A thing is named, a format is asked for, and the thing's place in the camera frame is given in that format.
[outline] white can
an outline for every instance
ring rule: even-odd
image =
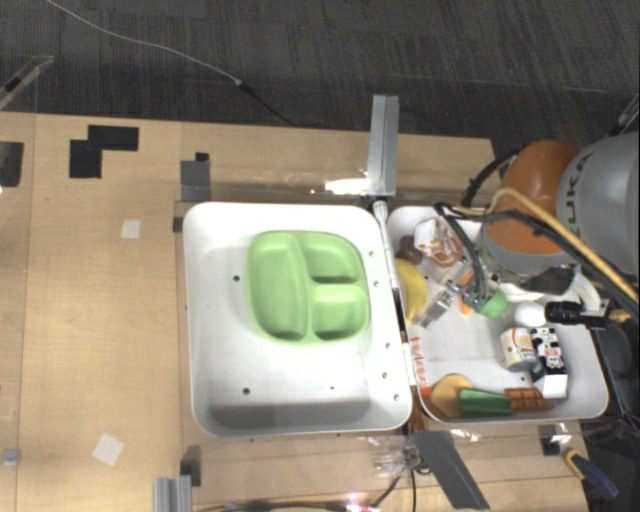
[[[511,372],[531,370],[538,362],[529,329],[514,327],[500,335],[507,369]]]

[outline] wooden surface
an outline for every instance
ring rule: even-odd
[[[214,187],[235,183],[250,196],[251,186],[305,189],[357,177],[366,166],[366,134],[4,113],[0,123],[3,140],[21,137],[32,145],[34,156],[32,190],[25,181],[0,197],[2,254],[15,251],[0,267],[0,431],[3,436],[8,432],[2,437],[5,446],[18,442],[22,451],[17,482],[11,471],[0,473],[2,510],[13,510],[15,499],[20,512],[150,511],[153,479],[175,477],[190,448],[216,459],[225,476],[222,487],[215,480],[221,475],[211,475],[205,482],[209,491],[194,489],[201,502],[209,499],[210,489],[242,499],[311,494],[312,489],[313,494],[341,492],[341,487],[359,491],[351,485],[370,482],[375,483],[366,490],[384,488],[386,481],[371,473],[370,452],[360,449],[363,441],[356,438],[337,438],[329,448],[323,444],[327,440],[304,438],[282,445],[274,440],[221,443],[189,426],[181,407],[185,373],[180,372],[177,311],[183,299],[176,292],[171,229],[180,160],[192,160],[195,152],[210,154]],[[138,126],[139,151],[104,152],[101,180],[71,180],[69,140],[86,139],[91,123]],[[491,156],[485,140],[401,136],[399,187],[459,190]],[[18,199],[22,193],[32,193],[29,206]],[[23,210],[7,207],[14,203]],[[142,221],[139,239],[120,237],[127,219]],[[20,272],[22,282],[16,277]],[[26,309],[16,306],[20,301],[13,300],[5,282],[12,283],[18,299],[19,291],[24,295],[26,290]],[[20,311],[26,311],[22,323]],[[13,319],[13,326],[5,326],[5,318]],[[5,332],[13,344],[5,346]],[[103,433],[124,443],[113,467],[92,457]],[[184,439],[193,443],[183,444]],[[476,449],[466,456],[502,509],[513,510],[509,503],[538,499],[551,488],[570,504],[563,510],[584,508],[577,480],[558,459],[541,462],[533,445],[523,458],[496,446],[492,450]],[[349,453],[352,466],[343,470],[364,477],[340,481],[344,473],[327,468]],[[537,480],[500,483],[522,463],[532,467],[530,478]],[[489,470],[498,466],[502,469],[489,478]],[[441,503],[435,483],[423,483],[428,487],[424,500]],[[390,497],[385,510],[405,510],[402,501],[392,499],[405,498]]]

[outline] divided green plate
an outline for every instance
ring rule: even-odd
[[[315,231],[258,235],[247,256],[254,323],[272,340],[347,340],[369,325],[362,260],[346,239]]]

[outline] tan cable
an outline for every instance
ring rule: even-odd
[[[498,201],[503,196],[509,196],[519,201],[523,206],[531,210],[535,215],[540,217],[542,221],[547,223],[556,233],[561,235],[567,242],[569,242],[574,249],[582,254],[587,260],[589,260],[594,267],[600,272],[606,275],[612,283],[614,283],[625,295],[638,304],[638,294],[636,291],[600,256],[592,251],[587,244],[585,244],[580,238],[578,238],[572,231],[567,229],[558,219],[547,212],[540,205],[534,203],[522,192],[515,188],[506,187],[499,189],[491,199],[491,204],[485,211],[471,210],[462,206],[456,206],[456,210],[464,215],[470,217],[482,217],[494,212]]]

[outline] brown chocolate bar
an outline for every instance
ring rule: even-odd
[[[509,408],[513,412],[546,411],[549,402],[542,397],[538,388],[507,388],[504,394],[511,398]]]

